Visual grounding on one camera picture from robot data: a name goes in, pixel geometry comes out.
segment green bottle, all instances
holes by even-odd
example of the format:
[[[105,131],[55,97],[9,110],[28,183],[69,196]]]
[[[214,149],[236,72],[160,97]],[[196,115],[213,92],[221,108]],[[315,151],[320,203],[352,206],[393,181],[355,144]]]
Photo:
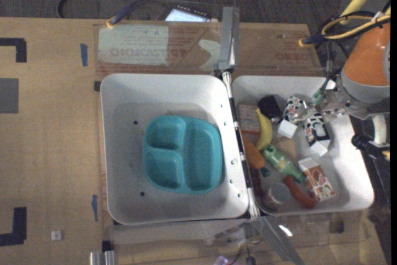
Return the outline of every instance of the green bottle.
[[[293,176],[298,183],[306,179],[306,176],[296,169],[294,163],[272,144],[267,146],[262,154],[275,169],[281,173]]]

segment wooden table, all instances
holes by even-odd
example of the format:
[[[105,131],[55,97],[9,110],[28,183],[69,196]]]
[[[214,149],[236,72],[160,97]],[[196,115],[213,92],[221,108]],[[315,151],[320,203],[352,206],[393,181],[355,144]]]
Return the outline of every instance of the wooden table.
[[[27,44],[25,63],[16,63],[15,47],[0,46],[0,78],[19,81],[17,113],[0,114],[0,234],[12,232],[14,208],[27,209],[26,239],[0,247],[0,264],[88,264],[89,253],[102,250],[93,25],[103,23],[0,18],[0,38],[22,38]],[[306,25],[241,24],[241,29],[243,34],[262,30],[262,42],[266,34],[279,33],[280,41],[297,31],[308,35]],[[81,44],[87,46],[87,66]],[[302,52],[318,67],[313,51]],[[62,240],[52,241],[57,230]]]

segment black object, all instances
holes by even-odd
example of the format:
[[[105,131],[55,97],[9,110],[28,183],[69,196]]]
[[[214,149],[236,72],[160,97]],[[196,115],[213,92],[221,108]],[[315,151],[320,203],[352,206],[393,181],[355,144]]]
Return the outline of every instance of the black object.
[[[102,84],[101,81],[94,82],[94,91],[100,92],[100,85]]]
[[[329,232],[342,234],[345,231],[345,225],[342,216],[339,212],[332,214],[332,219],[329,222]]]
[[[16,63],[26,63],[27,53],[26,53],[26,41],[23,38],[0,38],[0,45],[4,47],[15,47]]]
[[[113,251],[113,246],[110,241],[102,241],[102,253]]]
[[[124,17],[128,16],[131,14],[131,12],[134,10],[135,8],[135,3],[131,3],[127,6],[125,6],[124,8],[122,8],[120,11],[118,11],[111,19],[110,19],[110,23],[112,25],[117,24],[118,22],[120,22]]]
[[[27,237],[27,209],[19,207],[14,209],[12,219],[12,233],[0,234],[0,246],[24,244]]]
[[[248,256],[246,258],[246,264],[247,265],[256,265],[256,260],[252,256]]]
[[[281,110],[275,100],[274,95],[263,97],[258,102],[258,107],[261,110],[261,113],[264,114],[268,119],[274,119],[276,117],[281,119]]]
[[[384,158],[382,151],[390,149],[390,147],[379,148],[371,143],[371,139],[359,134],[352,137],[352,144],[372,159]]]
[[[0,78],[0,114],[18,114],[19,79]]]

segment teal divided plate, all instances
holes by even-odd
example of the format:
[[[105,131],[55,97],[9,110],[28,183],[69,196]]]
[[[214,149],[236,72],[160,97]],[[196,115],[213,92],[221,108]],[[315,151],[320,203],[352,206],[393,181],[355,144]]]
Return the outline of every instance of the teal divided plate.
[[[165,115],[146,127],[143,168],[152,185],[179,193],[207,193],[219,185],[222,167],[221,136],[210,123]]]

